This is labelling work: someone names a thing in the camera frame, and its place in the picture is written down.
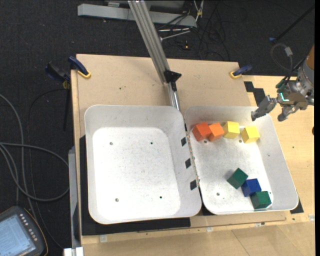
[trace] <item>cube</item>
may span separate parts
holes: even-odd
[[[236,190],[241,187],[243,183],[245,183],[248,175],[242,171],[240,168],[236,169],[235,172],[231,175],[230,178],[227,179],[227,182],[230,183]]]
[[[197,141],[202,141],[209,137],[211,130],[207,122],[198,123],[192,130]]]
[[[271,205],[271,199],[268,191],[257,191],[250,196],[254,209],[263,209]]]
[[[257,178],[247,179],[241,186],[245,197],[252,196],[255,192],[260,192],[261,187]]]
[[[241,131],[241,136],[244,143],[255,142],[260,138],[260,134],[256,126],[245,127]]]
[[[209,135],[208,139],[211,142],[220,139],[225,134],[225,130],[222,128],[219,122],[209,125],[209,128],[211,130],[211,134]]]
[[[240,128],[238,122],[227,121],[224,126],[224,135],[223,137],[229,139],[235,139],[240,134]]]

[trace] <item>white tray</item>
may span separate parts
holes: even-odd
[[[271,117],[267,114],[254,122],[250,106],[193,106],[185,112],[190,144],[199,180],[202,201],[216,215],[254,212],[250,197],[244,197],[241,187],[235,189],[227,179],[240,168],[248,179],[257,178],[262,191],[268,191],[271,206],[256,211],[292,210],[299,202],[279,139]],[[240,131],[256,126],[260,139],[243,143],[241,135],[235,139],[197,141],[192,133],[196,124],[238,122]]]
[[[100,224],[191,217],[201,209],[182,114],[94,105],[84,115],[88,208]]]

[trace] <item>yellow block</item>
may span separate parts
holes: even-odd
[[[224,130],[223,137],[225,138],[235,139],[240,134],[238,122],[227,121],[222,128]]]
[[[244,143],[255,142],[260,138],[260,134],[256,126],[245,127],[241,131],[241,136]]]

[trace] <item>green block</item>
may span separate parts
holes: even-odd
[[[257,191],[250,198],[254,209],[263,209],[271,205],[268,191]]]
[[[240,188],[243,183],[245,183],[248,175],[244,173],[240,168],[236,169],[230,178],[227,179],[227,182],[230,183],[236,190]]]

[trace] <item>display screen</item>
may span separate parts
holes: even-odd
[[[0,256],[23,256],[35,249],[17,214],[0,222]]]

